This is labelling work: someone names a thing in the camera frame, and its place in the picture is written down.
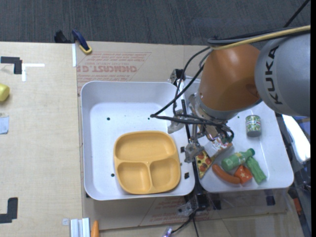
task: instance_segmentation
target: green can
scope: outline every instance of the green can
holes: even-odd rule
[[[258,115],[249,115],[246,117],[246,133],[249,137],[261,135],[261,119]]]

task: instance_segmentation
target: yellow divided plate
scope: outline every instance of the yellow divided plate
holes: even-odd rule
[[[140,131],[120,136],[114,145],[114,164],[119,184],[132,194],[166,192],[180,182],[177,147],[164,132]]]

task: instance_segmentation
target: black carpet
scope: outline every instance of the black carpet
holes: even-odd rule
[[[0,0],[0,41],[86,40],[207,44],[281,28],[305,0]],[[311,23],[309,2],[290,26]]]

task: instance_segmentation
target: toy pizza slice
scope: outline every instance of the toy pizza slice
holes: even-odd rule
[[[210,158],[205,150],[196,156],[198,176],[202,178],[212,165],[214,159]]]

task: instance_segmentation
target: yellow clamp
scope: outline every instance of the yellow clamp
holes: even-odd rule
[[[85,50],[82,45],[79,45],[79,47],[82,50],[82,52],[84,52],[85,54],[90,54],[92,52],[92,48],[89,45],[88,45],[88,47],[89,47],[88,50]]]

